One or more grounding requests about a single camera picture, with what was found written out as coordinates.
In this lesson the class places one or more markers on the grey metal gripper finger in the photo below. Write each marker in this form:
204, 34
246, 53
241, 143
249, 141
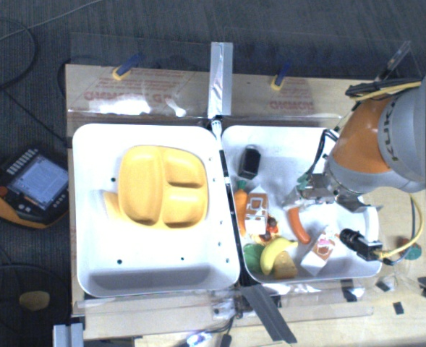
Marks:
294, 200
355, 202

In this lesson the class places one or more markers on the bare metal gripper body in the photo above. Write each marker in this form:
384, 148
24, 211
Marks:
319, 187

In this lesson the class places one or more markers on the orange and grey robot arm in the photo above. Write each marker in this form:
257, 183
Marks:
364, 146

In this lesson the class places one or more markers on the orange sausage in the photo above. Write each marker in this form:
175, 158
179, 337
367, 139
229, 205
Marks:
297, 226

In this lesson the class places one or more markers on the white carton brown print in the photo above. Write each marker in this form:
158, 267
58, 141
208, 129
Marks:
256, 208

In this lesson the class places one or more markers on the white plastic tray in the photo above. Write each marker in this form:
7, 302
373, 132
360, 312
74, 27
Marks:
288, 150
154, 259

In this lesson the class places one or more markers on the orange carrot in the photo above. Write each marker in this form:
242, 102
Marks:
240, 204

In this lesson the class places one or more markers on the yellow banana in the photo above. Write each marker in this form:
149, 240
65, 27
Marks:
270, 253

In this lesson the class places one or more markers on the black bottle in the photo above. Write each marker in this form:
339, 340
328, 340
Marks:
249, 162

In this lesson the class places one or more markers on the white carton pink print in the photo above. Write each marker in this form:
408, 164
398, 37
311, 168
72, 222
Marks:
319, 255

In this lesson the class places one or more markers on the tan bread wedge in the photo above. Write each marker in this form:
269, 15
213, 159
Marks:
285, 267

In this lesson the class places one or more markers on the green broccoli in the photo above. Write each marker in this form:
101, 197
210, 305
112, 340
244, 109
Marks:
252, 257

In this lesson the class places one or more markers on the green round object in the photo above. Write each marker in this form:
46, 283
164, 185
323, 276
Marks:
413, 252

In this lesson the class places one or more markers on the yellow divided plate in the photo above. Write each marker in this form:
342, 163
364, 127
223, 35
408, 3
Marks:
144, 183

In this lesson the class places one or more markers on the brown cardboard board red print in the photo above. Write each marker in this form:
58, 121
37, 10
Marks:
140, 92

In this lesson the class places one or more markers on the yellow round lump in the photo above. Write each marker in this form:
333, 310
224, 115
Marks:
34, 300

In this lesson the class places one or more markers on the black cylinder on white bracket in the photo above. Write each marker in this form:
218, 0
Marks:
361, 243

